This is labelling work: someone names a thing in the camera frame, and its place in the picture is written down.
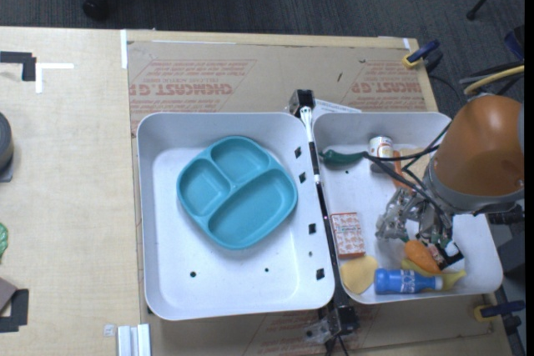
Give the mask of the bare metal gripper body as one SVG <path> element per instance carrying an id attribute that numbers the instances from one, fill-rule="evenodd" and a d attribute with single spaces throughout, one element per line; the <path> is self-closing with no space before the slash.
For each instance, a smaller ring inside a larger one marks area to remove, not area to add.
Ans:
<path id="1" fill-rule="evenodd" d="M 388 225 L 402 230 L 407 221 L 418 223 L 420 230 L 452 229 L 452 219 L 438 199 L 398 188 L 388 204 Z"/>

